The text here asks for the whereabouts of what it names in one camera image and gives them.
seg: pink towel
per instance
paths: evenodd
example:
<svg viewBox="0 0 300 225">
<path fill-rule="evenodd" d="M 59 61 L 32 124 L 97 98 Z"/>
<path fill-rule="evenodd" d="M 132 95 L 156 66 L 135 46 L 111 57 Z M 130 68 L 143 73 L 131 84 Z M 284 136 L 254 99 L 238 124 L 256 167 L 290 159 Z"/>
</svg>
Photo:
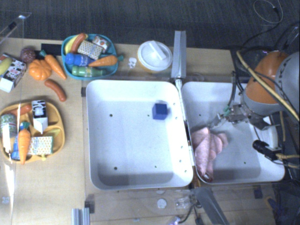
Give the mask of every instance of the pink towel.
<svg viewBox="0 0 300 225">
<path fill-rule="evenodd" d="M 212 134 L 208 127 L 205 127 L 193 132 L 191 139 L 198 173 L 203 179 L 211 182 L 213 180 L 213 160 L 228 145 L 227 136 L 224 133 Z"/>
</svg>

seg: sink basin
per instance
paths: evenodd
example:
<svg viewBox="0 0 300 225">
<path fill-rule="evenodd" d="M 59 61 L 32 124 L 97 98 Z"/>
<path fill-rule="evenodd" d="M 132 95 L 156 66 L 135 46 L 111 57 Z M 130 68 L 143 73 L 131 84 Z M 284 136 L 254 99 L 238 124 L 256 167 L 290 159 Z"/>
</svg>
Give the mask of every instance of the sink basin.
<svg viewBox="0 0 300 225">
<path fill-rule="evenodd" d="M 182 88 L 182 97 L 187 113 L 190 132 L 201 129 L 217 113 L 222 113 L 231 95 L 232 85 L 221 82 L 188 82 Z M 236 95 L 238 104 L 240 96 Z M 260 138 L 270 146 L 278 143 L 276 129 L 257 130 Z M 257 140 L 254 128 L 249 123 L 236 125 L 226 122 L 212 129 L 212 133 L 226 133 L 228 146 L 214 160 L 214 180 L 211 184 L 241 184 L 271 182 L 283 179 L 285 169 L 252 148 Z"/>
<path fill-rule="evenodd" d="M 90 178 L 99 189 L 183 187 L 193 177 L 178 91 L 169 82 L 94 80 L 86 89 Z M 155 103 L 167 105 L 153 119 Z"/>
</svg>

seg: yellow plate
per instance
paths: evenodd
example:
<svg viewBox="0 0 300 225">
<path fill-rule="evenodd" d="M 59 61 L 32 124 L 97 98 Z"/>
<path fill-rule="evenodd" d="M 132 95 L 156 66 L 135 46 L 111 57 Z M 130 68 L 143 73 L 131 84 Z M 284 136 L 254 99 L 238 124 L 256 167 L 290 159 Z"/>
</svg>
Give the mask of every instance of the yellow plate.
<svg viewBox="0 0 300 225">
<path fill-rule="evenodd" d="M 1 111 L 0 116 L 7 111 L 16 109 L 18 106 L 19 106 L 19 104 L 6 107 L 5 109 L 3 109 Z M 60 113 L 57 110 L 57 108 L 53 104 L 46 102 L 46 109 L 47 109 L 47 115 L 48 115 L 48 127 L 44 130 L 43 134 L 47 133 L 48 131 L 50 131 L 54 128 L 60 129 L 60 133 L 54 138 L 54 141 L 53 141 L 53 153 L 46 155 L 46 157 L 48 158 L 48 157 L 51 157 L 51 156 L 55 155 L 56 153 L 58 153 L 64 146 L 65 130 L 64 130 L 64 127 L 62 124 Z M 29 131 L 31 133 L 31 137 L 42 136 L 42 134 L 33 127 L 32 110 L 29 113 L 20 116 L 20 122 L 29 122 L 30 123 Z M 9 154 L 6 153 L 3 148 L 2 139 L 0 139 L 0 148 L 1 148 L 1 152 L 4 154 L 4 157 L 6 157 L 7 159 L 10 159 Z M 34 161 L 41 160 L 41 159 L 42 159 L 42 157 L 39 155 L 27 155 L 26 163 L 34 162 Z M 20 161 L 18 161 L 18 160 L 12 159 L 12 161 L 14 161 L 16 163 L 20 163 Z"/>
</svg>

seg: small box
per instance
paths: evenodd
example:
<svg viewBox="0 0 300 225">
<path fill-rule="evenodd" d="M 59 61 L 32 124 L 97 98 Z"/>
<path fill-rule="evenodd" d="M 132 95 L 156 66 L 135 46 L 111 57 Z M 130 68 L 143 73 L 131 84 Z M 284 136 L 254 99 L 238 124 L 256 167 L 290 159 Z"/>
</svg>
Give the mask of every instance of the small box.
<svg viewBox="0 0 300 225">
<path fill-rule="evenodd" d="M 6 54 L 3 54 L 0 57 L 0 61 L 3 61 L 5 58 L 9 57 Z M 16 87 L 20 79 L 23 77 L 24 73 L 27 70 L 25 63 L 18 61 L 14 58 L 12 64 L 7 69 L 7 71 L 1 76 L 0 89 L 5 92 L 11 92 L 12 89 Z"/>
<path fill-rule="evenodd" d="M 28 154 L 30 155 L 48 155 L 53 153 L 53 137 L 32 137 Z"/>
<path fill-rule="evenodd" d="M 84 40 L 80 43 L 77 51 L 80 54 L 87 55 L 90 58 L 97 60 L 103 51 L 103 47 Z"/>
<path fill-rule="evenodd" d="M 43 134 L 43 131 L 48 127 L 48 117 L 46 111 L 46 102 L 44 100 L 35 100 L 31 102 L 33 127 Z"/>
<path fill-rule="evenodd" d="M 166 104 L 155 103 L 152 108 L 152 117 L 157 120 L 164 120 L 168 115 Z"/>
<path fill-rule="evenodd" d="M 111 45 L 110 42 L 108 42 L 106 39 L 104 39 L 103 37 L 100 37 L 100 36 L 95 36 L 92 43 L 102 47 L 103 48 L 102 53 L 106 53 L 107 49 Z"/>
</svg>

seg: white lid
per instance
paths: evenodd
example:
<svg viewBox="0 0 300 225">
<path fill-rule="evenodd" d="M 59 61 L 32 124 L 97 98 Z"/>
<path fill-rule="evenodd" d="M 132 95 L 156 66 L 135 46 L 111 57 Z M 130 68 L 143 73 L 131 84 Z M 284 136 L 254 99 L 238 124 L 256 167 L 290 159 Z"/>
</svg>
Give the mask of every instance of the white lid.
<svg viewBox="0 0 300 225">
<path fill-rule="evenodd" d="M 140 45 L 137 56 L 140 62 L 152 71 L 167 69 L 173 60 L 170 49 L 156 41 L 148 41 Z"/>
</svg>

